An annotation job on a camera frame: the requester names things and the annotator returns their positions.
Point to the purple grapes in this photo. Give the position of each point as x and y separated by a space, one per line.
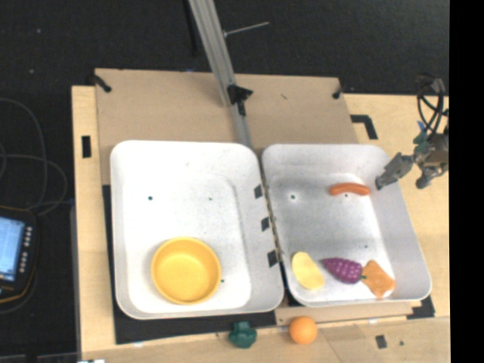
344 270

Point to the orange ball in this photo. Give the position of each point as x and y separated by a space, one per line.
303 330

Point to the yellow bowl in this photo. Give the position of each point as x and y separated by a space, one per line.
186 270

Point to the orange sausage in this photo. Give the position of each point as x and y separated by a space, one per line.
348 189

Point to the white plastic tray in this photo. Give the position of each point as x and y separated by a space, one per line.
181 202
325 225

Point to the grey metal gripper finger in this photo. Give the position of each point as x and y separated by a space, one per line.
427 178
395 170

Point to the brown cardboard board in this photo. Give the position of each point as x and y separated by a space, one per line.
170 108

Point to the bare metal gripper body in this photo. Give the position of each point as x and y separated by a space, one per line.
435 153

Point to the green broccoli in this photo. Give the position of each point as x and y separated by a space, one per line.
242 335

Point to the yellow potato slice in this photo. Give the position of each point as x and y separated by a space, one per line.
307 271

